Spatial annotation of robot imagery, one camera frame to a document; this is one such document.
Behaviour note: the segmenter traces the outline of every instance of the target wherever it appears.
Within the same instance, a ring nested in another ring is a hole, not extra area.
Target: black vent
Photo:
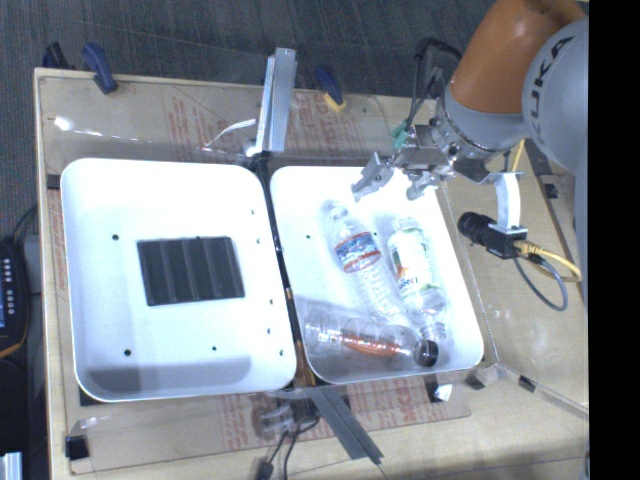
[[[244,297],[228,236],[138,242],[149,306]]]

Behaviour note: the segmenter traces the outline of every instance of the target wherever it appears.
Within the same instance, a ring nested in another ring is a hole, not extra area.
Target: plastic bottle
[[[330,206],[333,250],[342,270],[356,278],[363,305],[379,321],[400,317],[404,305],[373,235],[345,206]]]
[[[438,360],[437,343],[420,339],[410,327],[319,309],[307,313],[303,341],[312,355],[378,358],[397,369],[429,367]]]
[[[424,339],[446,339],[447,299],[424,230],[412,218],[396,219],[387,241],[407,313]]]

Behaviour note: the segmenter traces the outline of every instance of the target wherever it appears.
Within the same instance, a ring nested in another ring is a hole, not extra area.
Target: teal connector
[[[409,132],[406,130],[407,121],[402,121],[393,132],[391,132],[391,136],[393,137],[393,149],[400,149],[404,146],[404,141],[407,140],[409,136]]]

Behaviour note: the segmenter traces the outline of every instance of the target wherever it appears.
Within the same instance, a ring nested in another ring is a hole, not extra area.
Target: black bottle cap
[[[438,344],[431,340],[420,340],[413,349],[413,360],[418,366],[433,366],[438,360]]]

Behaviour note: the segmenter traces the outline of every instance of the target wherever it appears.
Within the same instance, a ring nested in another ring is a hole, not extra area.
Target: clear plastic bottle
[[[446,339],[447,299],[424,230],[412,217],[396,219],[387,241],[400,295],[424,339]]]
[[[391,321],[404,305],[372,233],[341,204],[332,202],[331,244],[342,270],[357,279],[363,305],[377,320]]]
[[[312,355],[378,358],[397,369],[429,367],[438,360],[437,343],[420,339],[410,327],[320,309],[307,313],[303,341]]]

